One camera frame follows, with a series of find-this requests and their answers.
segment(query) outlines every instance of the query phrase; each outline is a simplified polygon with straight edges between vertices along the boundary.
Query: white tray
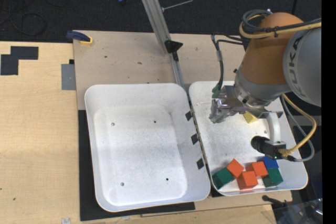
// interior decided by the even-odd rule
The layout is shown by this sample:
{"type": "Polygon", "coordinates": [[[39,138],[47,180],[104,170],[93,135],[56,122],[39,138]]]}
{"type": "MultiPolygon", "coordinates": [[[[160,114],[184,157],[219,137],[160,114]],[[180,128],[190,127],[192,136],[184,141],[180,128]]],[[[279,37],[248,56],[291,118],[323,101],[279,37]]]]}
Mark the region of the white tray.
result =
{"type": "Polygon", "coordinates": [[[91,86],[85,94],[98,204],[116,212],[206,198],[210,181],[185,90],[91,86]]]}
{"type": "MultiPolygon", "coordinates": [[[[264,154],[252,148],[251,139],[256,135],[269,138],[269,128],[265,119],[259,119],[249,124],[243,115],[236,114],[228,117],[222,123],[214,124],[210,121],[208,117],[211,112],[212,88],[217,83],[217,81],[199,81],[191,84],[189,88],[190,99],[211,175],[226,167],[233,158],[244,167],[257,161],[264,154]]],[[[225,85],[233,85],[233,83],[233,81],[224,81],[225,85]]],[[[283,111],[279,99],[275,100],[266,109],[283,111]]],[[[287,148],[294,147],[296,143],[285,114],[280,117],[279,124],[281,140],[287,143],[287,148]]],[[[295,151],[292,156],[301,158],[299,151],[295,151]]],[[[233,196],[262,191],[303,189],[307,185],[308,175],[303,162],[290,162],[284,159],[277,162],[283,178],[283,182],[278,186],[266,188],[260,178],[258,179],[258,185],[254,188],[240,190],[237,180],[233,180],[218,189],[218,192],[222,195],[233,196]]]]}

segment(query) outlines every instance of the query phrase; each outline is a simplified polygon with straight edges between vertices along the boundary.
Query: black clamp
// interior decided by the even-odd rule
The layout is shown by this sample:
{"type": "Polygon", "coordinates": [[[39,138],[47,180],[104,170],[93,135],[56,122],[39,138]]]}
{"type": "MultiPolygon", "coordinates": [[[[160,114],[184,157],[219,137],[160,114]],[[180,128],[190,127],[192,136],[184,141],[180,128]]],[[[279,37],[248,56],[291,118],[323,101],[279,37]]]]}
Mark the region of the black clamp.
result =
{"type": "Polygon", "coordinates": [[[177,55],[177,51],[182,47],[183,43],[172,40],[166,40],[164,44],[166,46],[167,52],[173,55],[173,59],[175,61],[178,61],[179,57],[177,55]]]}

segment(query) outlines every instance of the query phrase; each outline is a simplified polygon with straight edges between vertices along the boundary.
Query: red block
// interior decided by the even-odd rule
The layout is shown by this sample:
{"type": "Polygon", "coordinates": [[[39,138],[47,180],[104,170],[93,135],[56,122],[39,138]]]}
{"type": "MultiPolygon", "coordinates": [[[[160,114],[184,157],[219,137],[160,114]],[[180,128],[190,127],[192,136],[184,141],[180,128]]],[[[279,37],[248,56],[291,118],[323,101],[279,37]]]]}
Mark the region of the red block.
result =
{"type": "Polygon", "coordinates": [[[237,178],[239,189],[253,188],[258,185],[257,176],[254,171],[244,171],[237,178]]]}
{"type": "Polygon", "coordinates": [[[241,165],[236,159],[233,159],[227,166],[226,168],[230,171],[230,173],[234,177],[240,176],[242,171],[244,170],[243,165],[241,165]]]}
{"type": "Polygon", "coordinates": [[[246,167],[246,171],[254,171],[256,173],[256,176],[261,176],[261,177],[268,175],[264,162],[251,163],[250,165],[246,167]]]}

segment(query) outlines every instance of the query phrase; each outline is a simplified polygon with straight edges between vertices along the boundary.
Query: blue object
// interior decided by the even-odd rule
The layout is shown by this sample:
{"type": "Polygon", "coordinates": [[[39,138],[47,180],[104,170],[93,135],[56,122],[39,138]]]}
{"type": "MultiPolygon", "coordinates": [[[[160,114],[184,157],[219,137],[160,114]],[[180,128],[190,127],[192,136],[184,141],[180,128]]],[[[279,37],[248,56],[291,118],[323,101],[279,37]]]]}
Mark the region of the blue object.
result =
{"type": "Polygon", "coordinates": [[[76,32],[76,31],[67,31],[67,38],[69,39],[75,39],[79,41],[87,41],[89,42],[91,39],[87,35],[84,35],[83,33],[76,32]]]}
{"type": "Polygon", "coordinates": [[[275,159],[264,156],[261,158],[261,161],[264,162],[266,169],[279,168],[278,162],[275,159]]]}

